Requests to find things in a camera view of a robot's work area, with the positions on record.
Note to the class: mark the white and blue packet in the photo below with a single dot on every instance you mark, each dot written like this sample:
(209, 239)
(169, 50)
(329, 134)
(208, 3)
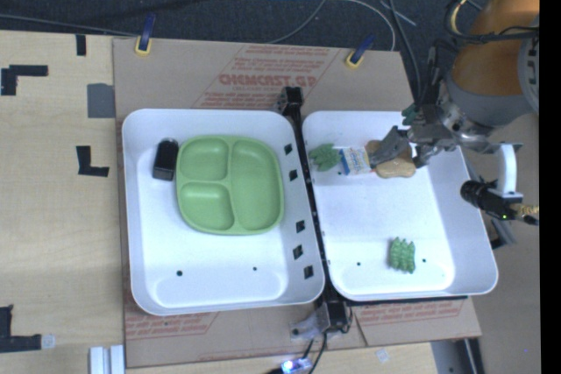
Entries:
(354, 160)

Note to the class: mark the small black bottle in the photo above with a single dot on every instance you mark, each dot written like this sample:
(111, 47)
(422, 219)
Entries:
(164, 162)

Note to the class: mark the green toy broccoli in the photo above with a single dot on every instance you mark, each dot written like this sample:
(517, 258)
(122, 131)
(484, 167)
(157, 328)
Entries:
(324, 157)

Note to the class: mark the black cylinder on white bracket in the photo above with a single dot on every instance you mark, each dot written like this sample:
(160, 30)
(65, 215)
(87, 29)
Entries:
(486, 195)

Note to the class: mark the white plastic tray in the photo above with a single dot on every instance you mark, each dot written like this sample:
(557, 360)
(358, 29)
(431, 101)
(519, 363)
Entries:
(372, 219)
(219, 267)

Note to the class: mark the green toy grapes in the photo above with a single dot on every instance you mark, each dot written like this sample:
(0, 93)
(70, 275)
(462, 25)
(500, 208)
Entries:
(401, 256)

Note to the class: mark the tan toy bread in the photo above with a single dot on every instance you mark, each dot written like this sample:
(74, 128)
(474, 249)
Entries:
(396, 169)

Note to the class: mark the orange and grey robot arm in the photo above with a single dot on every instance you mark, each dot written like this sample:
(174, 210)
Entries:
(491, 65)

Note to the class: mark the brown cardboard board red print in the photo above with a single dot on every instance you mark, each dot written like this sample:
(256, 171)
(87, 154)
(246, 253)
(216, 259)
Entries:
(184, 74)

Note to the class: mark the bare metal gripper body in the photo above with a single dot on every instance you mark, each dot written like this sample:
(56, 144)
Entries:
(438, 131)

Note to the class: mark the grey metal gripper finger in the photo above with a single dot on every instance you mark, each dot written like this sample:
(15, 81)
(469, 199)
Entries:
(391, 146)
(425, 156)

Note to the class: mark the green divided plate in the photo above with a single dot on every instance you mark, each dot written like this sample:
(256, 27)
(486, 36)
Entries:
(228, 184)

